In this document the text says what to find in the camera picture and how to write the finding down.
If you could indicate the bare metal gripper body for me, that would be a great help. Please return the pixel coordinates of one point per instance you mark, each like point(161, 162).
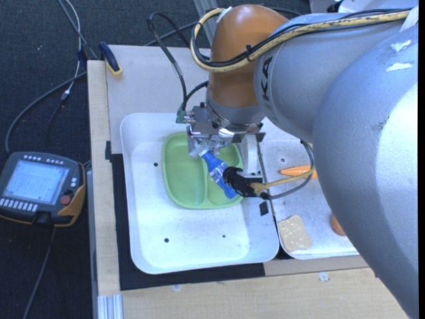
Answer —
point(202, 128)

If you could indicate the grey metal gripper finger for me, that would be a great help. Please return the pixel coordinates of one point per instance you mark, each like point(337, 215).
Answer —
point(198, 152)
point(217, 149)

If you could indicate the blue plastic bottle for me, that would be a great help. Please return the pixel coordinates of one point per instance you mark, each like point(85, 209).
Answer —
point(217, 173)

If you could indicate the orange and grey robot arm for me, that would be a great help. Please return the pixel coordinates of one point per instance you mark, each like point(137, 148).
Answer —
point(348, 128)

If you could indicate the green divided plate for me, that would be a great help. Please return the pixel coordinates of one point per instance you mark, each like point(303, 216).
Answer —
point(186, 174)

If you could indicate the orange carrot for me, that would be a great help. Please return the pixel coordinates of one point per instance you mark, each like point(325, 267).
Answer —
point(295, 171)

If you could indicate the white plastic tray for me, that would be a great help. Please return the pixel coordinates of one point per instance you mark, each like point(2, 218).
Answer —
point(186, 238)
point(299, 201)

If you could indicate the orange round object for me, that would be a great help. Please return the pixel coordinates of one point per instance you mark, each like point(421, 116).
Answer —
point(337, 226)

